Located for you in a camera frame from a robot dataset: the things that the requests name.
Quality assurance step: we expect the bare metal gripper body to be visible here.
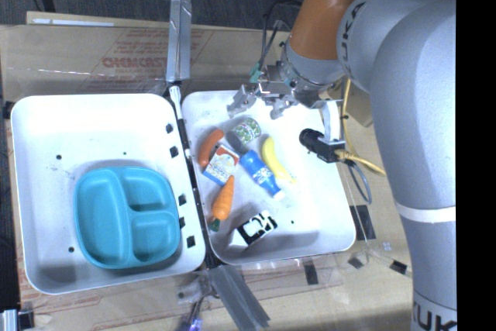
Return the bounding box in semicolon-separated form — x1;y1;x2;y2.
256;63;331;109

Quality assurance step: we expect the green can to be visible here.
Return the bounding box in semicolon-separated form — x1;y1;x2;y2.
231;117;262;147

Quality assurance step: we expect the yellow banana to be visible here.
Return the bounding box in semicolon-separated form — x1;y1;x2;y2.
260;136;298;184

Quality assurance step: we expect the orange sausage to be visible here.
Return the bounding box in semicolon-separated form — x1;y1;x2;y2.
198;128;226;168

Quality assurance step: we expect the white orange and blue carton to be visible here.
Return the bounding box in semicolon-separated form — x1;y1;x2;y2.
201;144;241;187

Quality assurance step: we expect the blue plastic bottle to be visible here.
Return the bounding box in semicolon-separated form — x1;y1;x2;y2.
239;149;286;202

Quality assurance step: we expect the orange carrot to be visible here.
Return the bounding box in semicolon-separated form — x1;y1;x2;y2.
208;174;236;233

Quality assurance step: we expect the white plastic tray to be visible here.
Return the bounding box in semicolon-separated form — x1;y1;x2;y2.
181;89;357;267
9;92;207;296

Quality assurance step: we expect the black and white carton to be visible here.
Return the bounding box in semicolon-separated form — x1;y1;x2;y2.
236;209;279;246

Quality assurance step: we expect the brown cardboard board red print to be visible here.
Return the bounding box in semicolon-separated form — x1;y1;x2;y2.
0;10;415;331

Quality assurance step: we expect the blue divided plate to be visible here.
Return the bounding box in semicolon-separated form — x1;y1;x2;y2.
73;166;183;271

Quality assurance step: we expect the black cylinder on white bracket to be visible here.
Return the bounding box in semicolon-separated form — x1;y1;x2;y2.
298;98;346;164

